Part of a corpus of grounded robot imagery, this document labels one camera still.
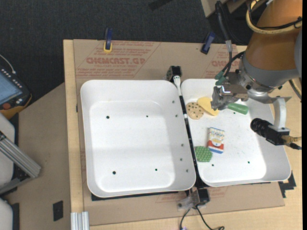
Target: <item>cookie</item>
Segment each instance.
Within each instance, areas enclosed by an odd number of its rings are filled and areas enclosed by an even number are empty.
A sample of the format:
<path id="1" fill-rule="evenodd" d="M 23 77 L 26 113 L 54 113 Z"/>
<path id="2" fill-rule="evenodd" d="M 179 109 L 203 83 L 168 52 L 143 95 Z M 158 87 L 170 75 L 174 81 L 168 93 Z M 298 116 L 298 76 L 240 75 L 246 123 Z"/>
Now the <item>cookie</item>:
<path id="1" fill-rule="evenodd" d="M 200 119 L 203 116 L 204 109 L 197 102 L 190 102 L 186 105 L 187 114 L 192 119 Z"/>

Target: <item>green sponge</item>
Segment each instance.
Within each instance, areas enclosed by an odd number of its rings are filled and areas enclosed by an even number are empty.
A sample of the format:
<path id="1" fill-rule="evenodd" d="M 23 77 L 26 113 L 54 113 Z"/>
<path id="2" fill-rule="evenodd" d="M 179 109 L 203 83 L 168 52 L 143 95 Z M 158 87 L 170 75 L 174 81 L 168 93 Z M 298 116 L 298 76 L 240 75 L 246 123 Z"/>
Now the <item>green sponge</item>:
<path id="1" fill-rule="evenodd" d="M 194 147 L 198 162 L 209 162 L 212 158 L 212 152 L 207 147 Z"/>

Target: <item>white bracket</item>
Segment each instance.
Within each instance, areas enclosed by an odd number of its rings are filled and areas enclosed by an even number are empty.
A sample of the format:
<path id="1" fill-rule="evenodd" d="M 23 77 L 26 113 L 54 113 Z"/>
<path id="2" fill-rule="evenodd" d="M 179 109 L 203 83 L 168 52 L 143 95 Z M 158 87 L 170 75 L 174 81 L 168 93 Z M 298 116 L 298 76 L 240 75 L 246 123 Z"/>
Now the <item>white bracket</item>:
<path id="1" fill-rule="evenodd" d="M 277 130 L 285 129 L 287 119 L 286 101 L 284 98 L 278 98 L 273 102 L 275 110 L 274 128 Z"/>

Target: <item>metal frame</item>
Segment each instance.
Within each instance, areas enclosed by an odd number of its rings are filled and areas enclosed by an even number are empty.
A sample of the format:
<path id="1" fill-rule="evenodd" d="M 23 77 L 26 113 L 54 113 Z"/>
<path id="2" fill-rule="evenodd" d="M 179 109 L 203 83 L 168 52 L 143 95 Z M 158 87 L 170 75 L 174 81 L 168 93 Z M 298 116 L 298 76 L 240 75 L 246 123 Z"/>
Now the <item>metal frame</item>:
<path id="1" fill-rule="evenodd" d="M 71 230 L 90 230 L 89 214 L 87 211 L 71 213 Z"/>
<path id="2" fill-rule="evenodd" d="M 24 152 L 22 152 L 19 147 L 9 140 L 1 131 L 0 152 L 13 161 L 14 164 L 16 164 L 29 176 L 26 179 L 14 178 L 10 182 L 4 184 L 2 187 L 0 187 L 0 195 L 27 182 L 30 179 L 36 178 L 39 175 L 41 167 Z"/>

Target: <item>black cable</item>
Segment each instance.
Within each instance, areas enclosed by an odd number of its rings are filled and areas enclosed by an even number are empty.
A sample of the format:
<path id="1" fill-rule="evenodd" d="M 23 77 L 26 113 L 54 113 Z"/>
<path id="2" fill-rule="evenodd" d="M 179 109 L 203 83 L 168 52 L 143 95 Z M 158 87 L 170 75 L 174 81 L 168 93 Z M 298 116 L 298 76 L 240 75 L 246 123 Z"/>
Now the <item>black cable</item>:
<path id="1" fill-rule="evenodd" d="M 191 209 L 192 209 L 192 208 L 188 209 L 188 210 L 184 213 L 184 215 L 182 216 L 181 221 L 180 221 L 180 225 L 179 225 L 179 230 L 182 230 L 182 222 L 183 222 L 183 219 L 184 219 L 184 217 L 189 213 L 189 211 L 190 211 Z"/>
<path id="2" fill-rule="evenodd" d="M 199 206 L 199 205 L 202 205 L 202 203 L 199 203 L 199 204 L 195 205 L 194 207 L 191 207 L 190 209 L 188 209 L 188 210 L 185 212 L 185 214 L 183 215 L 183 217 L 182 217 L 182 219 L 181 219 L 181 221 L 180 221 L 179 230 L 182 230 L 182 229 L 183 229 L 183 228 L 182 228 L 183 219 L 184 219 L 184 217 L 189 213 L 189 211 L 190 211 L 191 209 L 196 209 L 196 210 L 198 211 L 199 215 L 201 216 L 201 219 L 202 219 L 203 223 L 207 226 L 207 228 L 208 228 L 209 230 L 213 230 L 212 228 L 209 227 L 209 225 L 206 223 L 205 219 L 203 218 L 201 211 L 198 209 L 198 206 Z M 225 227 L 222 226 L 222 227 L 219 227 L 218 230 L 224 230 L 224 229 L 225 229 Z"/>
<path id="3" fill-rule="evenodd" d="M 295 144 L 295 143 L 290 143 L 289 147 L 296 149 L 296 150 L 302 150 L 302 147 L 300 147 L 299 145 Z"/>
<path id="4" fill-rule="evenodd" d="M 225 71 L 225 70 L 227 69 L 227 71 L 226 71 L 224 77 L 227 77 L 227 75 L 228 75 L 228 73 L 229 73 L 229 71 L 230 71 L 230 68 L 231 68 L 231 64 L 232 64 L 236 59 L 242 58 L 242 56 L 244 55 L 244 52 L 245 52 L 245 51 L 242 51 L 242 52 L 236 54 L 233 58 L 230 58 L 230 60 L 229 60 L 229 62 L 227 63 L 227 65 L 226 65 L 226 66 L 223 68 L 223 70 L 222 70 L 222 71 Z"/>
<path id="5" fill-rule="evenodd" d="M 228 41 L 228 40 L 230 40 L 230 38 L 229 38 L 229 35 L 228 35 L 227 30 L 225 29 L 225 26 L 224 26 L 224 23 L 223 23 L 222 10 L 221 10 L 220 3 L 221 3 L 221 1 L 216 2 L 215 11 L 216 11 L 219 26 L 220 26 L 222 33 L 223 33 L 223 36 L 224 36 L 224 40 Z"/>
<path id="6" fill-rule="evenodd" d="M 205 225 L 207 226 L 207 228 L 209 228 L 209 230 L 213 230 L 213 229 L 212 229 L 211 227 L 209 227 L 209 225 L 206 223 L 205 219 L 204 219 L 203 216 L 202 216 L 202 213 L 201 213 L 200 209 L 198 209 L 198 205 L 196 205 L 195 208 L 196 208 L 196 210 L 198 211 L 199 215 L 201 216 L 201 219 L 202 219 L 203 223 L 205 223 Z M 224 229 L 225 229 L 224 226 L 221 226 L 221 227 L 218 228 L 218 230 L 224 230 Z"/>
<path id="7" fill-rule="evenodd" d="M 226 10 L 224 8 L 224 5 L 220 2 L 217 1 L 218 6 L 221 8 L 221 12 L 222 12 L 222 16 L 224 17 L 224 22 L 225 22 L 225 26 L 226 26 L 226 30 L 228 31 L 228 33 L 230 34 L 231 38 L 237 43 L 237 44 L 241 44 L 241 45 L 247 45 L 246 42 L 241 41 L 240 39 L 237 38 L 236 35 L 233 34 L 232 30 L 230 29 L 230 25 L 229 25 L 229 16 L 226 13 Z"/>
<path id="8" fill-rule="evenodd" d="M 290 83 L 290 85 L 291 85 L 293 91 L 295 92 L 295 94 L 298 96 L 298 98 L 299 98 L 300 100 L 302 100 L 302 96 L 301 96 L 301 94 L 297 91 L 297 89 L 296 89 L 296 87 L 294 86 L 293 82 L 292 82 L 291 80 L 289 80 L 289 83 Z"/>
<path id="9" fill-rule="evenodd" d="M 228 76 L 228 73 L 229 73 L 230 68 L 231 68 L 231 64 L 232 64 L 232 52 L 230 51 L 229 52 L 229 62 L 227 64 L 227 70 L 226 70 L 226 73 L 224 74 L 225 78 Z"/>

